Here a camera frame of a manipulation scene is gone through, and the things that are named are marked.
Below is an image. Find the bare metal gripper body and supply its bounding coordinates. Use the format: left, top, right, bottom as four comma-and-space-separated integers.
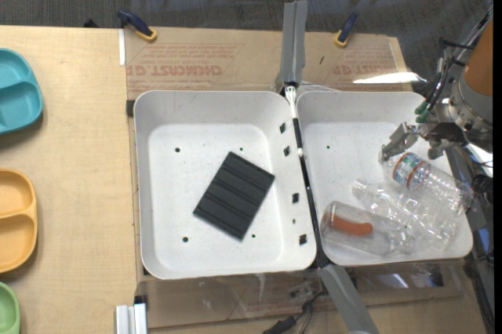
416, 98, 494, 148

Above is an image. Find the clear bottle with blue label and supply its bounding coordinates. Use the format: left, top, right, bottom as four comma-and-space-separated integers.
381, 151, 476, 216

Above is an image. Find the white plastic tray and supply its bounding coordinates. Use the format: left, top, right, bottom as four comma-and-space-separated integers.
133, 89, 318, 281
294, 90, 475, 268

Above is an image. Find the crushed clear plastic bottle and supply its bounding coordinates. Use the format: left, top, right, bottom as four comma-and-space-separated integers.
351, 178, 460, 252

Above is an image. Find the black ribbed rectangular pad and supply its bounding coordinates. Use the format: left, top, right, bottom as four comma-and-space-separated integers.
192, 151, 276, 241

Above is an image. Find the brown cardboard board red print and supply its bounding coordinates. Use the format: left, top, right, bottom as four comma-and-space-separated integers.
124, 26, 466, 329

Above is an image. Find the blue divided plate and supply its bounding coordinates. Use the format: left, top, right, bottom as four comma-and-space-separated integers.
0, 48, 44, 136

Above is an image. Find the orange divided plate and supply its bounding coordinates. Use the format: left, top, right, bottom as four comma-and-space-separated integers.
0, 169, 38, 274

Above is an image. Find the green divided plate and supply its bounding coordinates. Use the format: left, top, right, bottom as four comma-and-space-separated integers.
0, 281, 21, 334

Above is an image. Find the black cylinder on white bracket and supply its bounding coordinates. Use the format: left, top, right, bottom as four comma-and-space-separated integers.
471, 173, 494, 205

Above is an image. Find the black block with thin wires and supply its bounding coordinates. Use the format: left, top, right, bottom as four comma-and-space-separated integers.
262, 315, 298, 334

